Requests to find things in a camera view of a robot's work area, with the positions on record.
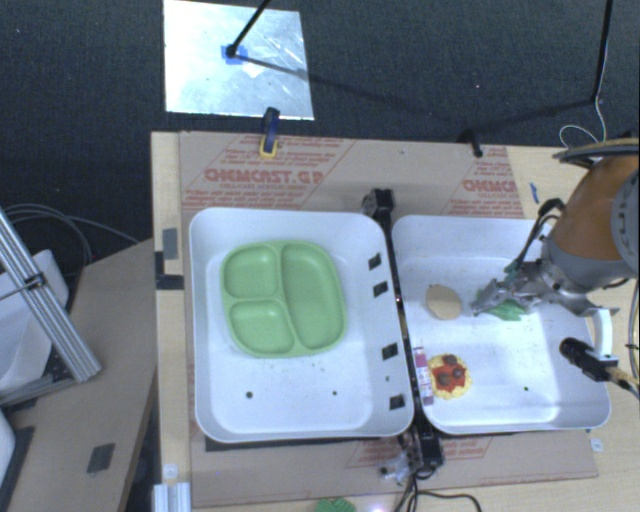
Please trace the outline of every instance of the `blue and yellow clamp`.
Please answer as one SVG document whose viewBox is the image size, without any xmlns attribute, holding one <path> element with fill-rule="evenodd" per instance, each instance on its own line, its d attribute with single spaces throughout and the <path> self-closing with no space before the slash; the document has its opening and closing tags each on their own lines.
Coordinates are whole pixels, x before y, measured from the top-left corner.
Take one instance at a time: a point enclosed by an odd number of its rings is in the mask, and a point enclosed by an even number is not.
<svg viewBox="0 0 640 512">
<path fill-rule="evenodd" d="M 262 158 L 274 158 L 278 152 L 278 124 L 280 124 L 280 111 L 269 107 L 262 118 L 262 139 L 260 139 L 260 156 Z"/>
</svg>

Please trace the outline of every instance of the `metal sheet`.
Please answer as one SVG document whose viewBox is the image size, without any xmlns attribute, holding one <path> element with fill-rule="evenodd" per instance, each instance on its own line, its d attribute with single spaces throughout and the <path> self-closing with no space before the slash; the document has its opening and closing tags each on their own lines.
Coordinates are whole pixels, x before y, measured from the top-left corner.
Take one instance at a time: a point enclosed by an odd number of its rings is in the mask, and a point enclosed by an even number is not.
<svg viewBox="0 0 640 512">
<path fill-rule="evenodd" d="M 254 9 L 165 0 L 165 87 L 169 112 L 313 120 L 304 39 L 297 12 L 264 11 L 238 54 L 233 43 Z"/>
</svg>

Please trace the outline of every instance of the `beige round object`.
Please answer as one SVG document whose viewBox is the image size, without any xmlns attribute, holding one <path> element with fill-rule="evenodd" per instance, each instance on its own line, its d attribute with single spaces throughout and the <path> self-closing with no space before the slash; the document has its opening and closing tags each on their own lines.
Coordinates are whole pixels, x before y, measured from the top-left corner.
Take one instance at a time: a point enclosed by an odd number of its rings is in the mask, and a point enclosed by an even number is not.
<svg viewBox="0 0 640 512">
<path fill-rule="evenodd" d="M 462 313 L 462 301 L 458 294 L 440 284 L 427 289 L 427 307 L 440 320 L 453 320 Z"/>
</svg>

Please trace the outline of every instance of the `cardboard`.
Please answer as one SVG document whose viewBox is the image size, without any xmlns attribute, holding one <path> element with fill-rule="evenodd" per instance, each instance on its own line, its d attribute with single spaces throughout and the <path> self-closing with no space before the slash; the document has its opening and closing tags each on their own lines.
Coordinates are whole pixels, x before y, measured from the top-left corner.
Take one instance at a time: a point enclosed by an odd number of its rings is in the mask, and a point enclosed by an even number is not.
<svg viewBox="0 0 640 512">
<path fill-rule="evenodd" d="M 274 160 L 258 156 L 259 137 L 183 133 L 179 138 L 184 275 L 188 225 L 206 207 L 358 211 L 372 188 L 392 188 L 394 218 L 469 215 L 522 218 L 506 148 L 478 160 L 454 144 L 280 137 Z M 185 279 L 194 508 L 327 496 L 398 492 L 380 467 L 399 453 L 395 438 L 207 451 L 193 418 L 190 286 Z M 443 441 L 446 463 L 426 488 L 594 477 L 582 431 L 523 433 Z"/>
</svg>

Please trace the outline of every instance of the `green plate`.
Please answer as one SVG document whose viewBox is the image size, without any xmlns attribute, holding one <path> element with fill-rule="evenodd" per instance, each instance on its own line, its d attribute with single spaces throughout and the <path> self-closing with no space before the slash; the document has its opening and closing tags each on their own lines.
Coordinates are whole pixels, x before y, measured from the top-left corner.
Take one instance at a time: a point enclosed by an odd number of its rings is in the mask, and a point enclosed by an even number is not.
<svg viewBox="0 0 640 512">
<path fill-rule="evenodd" d="M 329 254 L 316 244 L 243 245 L 222 262 L 222 301 L 236 344 L 256 357 L 295 357 L 333 347 L 346 307 Z"/>
</svg>

